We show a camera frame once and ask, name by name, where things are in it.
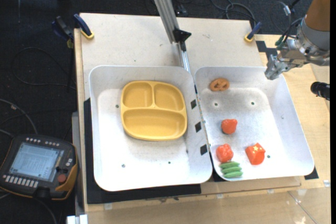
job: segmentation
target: yellow divided plate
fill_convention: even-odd
[[[134,138],[168,141],[187,129],[187,112],[181,91],[157,81],[132,81],[121,93],[121,120]]]

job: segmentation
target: white tray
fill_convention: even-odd
[[[264,71],[264,67],[203,67],[195,74],[213,165],[228,181],[302,176],[314,169],[284,77],[267,80]],[[216,78],[228,79],[229,89],[211,91],[209,84]],[[238,120],[234,134],[222,132],[224,119]],[[266,150],[265,160],[251,165],[245,148],[257,142]],[[216,148],[224,143],[231,146],[242,177],[224,178],[216,156]]]
[[[188,126],[172,141],[144,141],[123,129],[120,98],[135,80],[170,83],[183,93]],[[89,76],[92,114],[93,169],[104,190],[199,184],[212,174],[212,163],[194,81],[182,67],[98,66]]]

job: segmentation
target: button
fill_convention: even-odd
[[[67,176],[65,174],[60,174],[58,177],[57,177],[57,180],[60,184],[64,184],[65,181],[67,181]]]

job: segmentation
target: wooden table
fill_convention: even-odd
[[[86,40],[75,29],[75,57],[79,136],[74,143],[80,149],[82,192],[86,200],[86,164],[83,102],[89,98],[88,74],[97,65],[176,66],[176,47],[169,43],[159,17],[81,14],[95,33]],[[248,21],[178,18],[182,30],[190,31],[186,41],[191,73],[201,66],[265,66],[256,42],[247,43]],[[256,35],[256,40],[273,47],[278,36]],[[149,42],[148,50],[137,46]],[[311,149],[319,178],[304,177],[243,180],[201,184],[201,195],[131,200],[77,207],[77,215],[86,215],[89,223],[329,223],[330,193],[330,112],[329,101],[310,91],[315,81],[329,83],[329,67],[292,69],[285,76],[297,115]]]

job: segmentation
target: brown pretzel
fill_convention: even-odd
[[[230,87],[230,82],[227,79],[219,78],[210,83],[212,91],[226,91]]]

